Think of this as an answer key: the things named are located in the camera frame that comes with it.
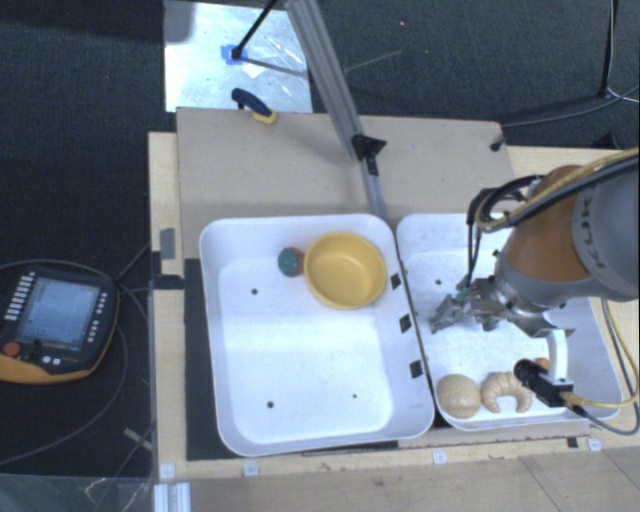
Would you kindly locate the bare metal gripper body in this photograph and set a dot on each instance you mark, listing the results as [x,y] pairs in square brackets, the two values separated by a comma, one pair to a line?
[492,305]

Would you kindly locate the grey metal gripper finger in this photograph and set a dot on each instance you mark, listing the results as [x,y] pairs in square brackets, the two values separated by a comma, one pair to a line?
[442,322]
[452,301]

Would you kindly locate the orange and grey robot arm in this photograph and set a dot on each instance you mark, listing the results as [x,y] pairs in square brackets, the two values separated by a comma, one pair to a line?
[555,250]

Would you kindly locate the white plastic tray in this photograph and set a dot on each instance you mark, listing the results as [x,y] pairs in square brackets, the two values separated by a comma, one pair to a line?
[450,355]
[300,360]

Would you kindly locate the small orange toy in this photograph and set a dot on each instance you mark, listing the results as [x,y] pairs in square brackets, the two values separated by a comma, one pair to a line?
[541,362]

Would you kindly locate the tan round bread bun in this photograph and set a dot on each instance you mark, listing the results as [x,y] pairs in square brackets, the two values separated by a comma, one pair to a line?
[458,396]

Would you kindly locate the beige croissant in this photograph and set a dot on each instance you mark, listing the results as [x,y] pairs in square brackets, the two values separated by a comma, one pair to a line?
[502,387]

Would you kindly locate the yellow bowl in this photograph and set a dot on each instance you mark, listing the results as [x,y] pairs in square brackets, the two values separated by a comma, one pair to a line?
[345,270]

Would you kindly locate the green and orange round toy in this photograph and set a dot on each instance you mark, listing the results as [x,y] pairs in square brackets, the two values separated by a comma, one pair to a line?
[290,261]

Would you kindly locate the brown cardboard board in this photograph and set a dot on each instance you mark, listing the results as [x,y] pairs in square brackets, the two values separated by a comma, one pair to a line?
[280,170]

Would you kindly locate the black cylinder on white bracket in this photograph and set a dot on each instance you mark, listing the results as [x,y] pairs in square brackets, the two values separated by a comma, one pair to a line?
[542,382]

